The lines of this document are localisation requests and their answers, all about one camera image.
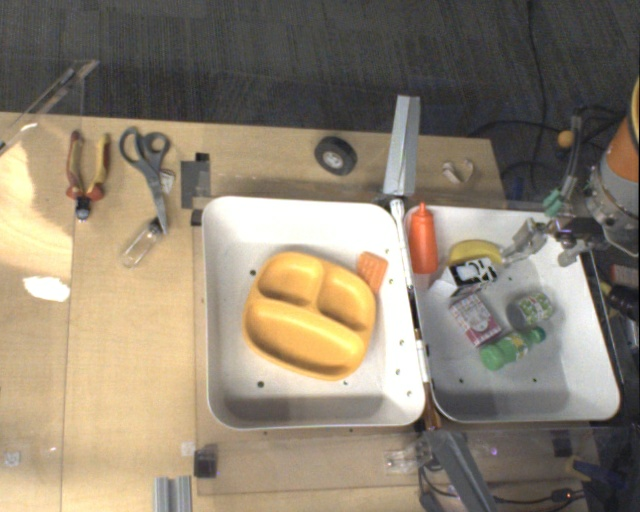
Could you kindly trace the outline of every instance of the orange sponge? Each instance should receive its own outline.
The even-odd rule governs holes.
[[[380,256],[370,252],[363,252],[358,256],[356,274],[358,274],[371,288],[373,293],[378,293],[389,262]]]

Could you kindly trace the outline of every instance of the wooden table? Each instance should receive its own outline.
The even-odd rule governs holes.
[[[169,136],[164,165],[178,174],[167,205],[170,234],[134,270],[119,263],[119,254],[154,209],[142,175],[117,150],[131,125]],[[76,128],[86,140],[86,176],[95,168],[99,137],[106,132],[114,142],[106,196],[86,223],[75,220],[64,196],[69,135]],[[2,510],[148,511],[155,477],[192,473],[194,254],[191,211],[180,208],[180,161],[209,153],[214,183],[217,175],[254,175],[325,184],[318,187],[379,187],[389,135],[333,133],[359,158],[356,170],[339,178],[313,157],[328,134],[51,116],[0,157],[0,448],[20,452],[17,466],[0,467]],[[461,165],[464,158],[473,160],[476,174],[453,185],[441,165]],[[425,191],[449,203],[501,205],[490,143],[421,137],[418,197]],[[34,298],[24,282],[34,276],[58,279],[63,290],[70,288],[69,299]],[[417,495],[417,486],[194,493],[194,510],[417,511]]]

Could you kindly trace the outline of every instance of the banana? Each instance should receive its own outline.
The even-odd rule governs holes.
[[[453,245],[449,251],[449,265],[478,258],[489,258],[494,265],[502,264],[500,248],[486,240],[464,240]]]

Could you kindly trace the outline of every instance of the dark floor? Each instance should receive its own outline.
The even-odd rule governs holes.
[[[389,131],[408,93],[422,98],[422,133],[491,138],[509,193],[518,178],[524,198],[539,198],[564,169],[554,141],[574,107],[624,111],[639,3],[2,0],[0,109],[24,109],[50,71],[34,65],[17,87],[10,63],[23,57],[100,59],[89,115]],[[599,117],[591,131],[610,114]],[[485,127],[543,119],[537,151],[536,126]]]

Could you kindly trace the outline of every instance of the pliers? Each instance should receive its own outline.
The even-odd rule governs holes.
[[[80,153],[83,144],[82,135],[78,130],[71,134],[69,144],[69,155],[67,156],[67,197],[76,201],[76,217],[85,221],[89,217],[91,201],[100,201],[104,197],[102,185],[107,179],[107,169],[109,167],[109,145],[111,140],[108,134],[104,134],[98,141],[98,162],[96,173],[89,188],[85,191],[82,186],[80,175]]]

